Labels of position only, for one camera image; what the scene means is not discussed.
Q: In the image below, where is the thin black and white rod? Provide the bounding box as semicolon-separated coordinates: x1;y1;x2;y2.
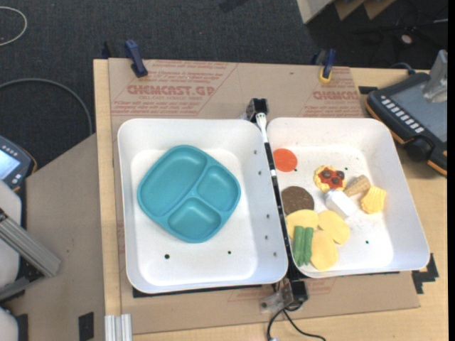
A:
255;112;293;262

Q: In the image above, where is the blue divided plate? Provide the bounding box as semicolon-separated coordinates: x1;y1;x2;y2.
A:
136;144;242;244

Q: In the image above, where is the orange round slice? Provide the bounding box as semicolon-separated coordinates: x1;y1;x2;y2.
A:
272;148;299;173

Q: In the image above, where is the brown cardboard board red print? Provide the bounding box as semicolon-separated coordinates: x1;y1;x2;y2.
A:
107;57;432;335

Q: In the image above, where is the brown round patty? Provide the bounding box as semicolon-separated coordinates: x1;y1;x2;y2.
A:
281;185;316;216

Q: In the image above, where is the yellow potato slice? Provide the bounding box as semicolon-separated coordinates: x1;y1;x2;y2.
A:
285;209;319;240
317;210;351;246
310;229;339;272

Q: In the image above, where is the yellow pizza slice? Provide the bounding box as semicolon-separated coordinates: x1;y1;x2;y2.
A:
313;165;348;193

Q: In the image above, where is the white plastic tray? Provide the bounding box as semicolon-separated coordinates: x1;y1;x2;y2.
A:
117;118;289;294
265;117;431;279

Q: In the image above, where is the green asparagus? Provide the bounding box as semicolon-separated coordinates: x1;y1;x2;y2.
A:
292;225;315;267

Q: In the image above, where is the white bottle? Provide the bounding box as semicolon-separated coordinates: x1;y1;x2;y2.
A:
324;188;358;219

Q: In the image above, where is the beige ice cream cone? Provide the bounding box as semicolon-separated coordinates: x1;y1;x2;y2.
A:
343;174;371;198

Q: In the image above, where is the yellow ridged chip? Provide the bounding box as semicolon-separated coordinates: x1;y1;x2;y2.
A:
360;185;387;215

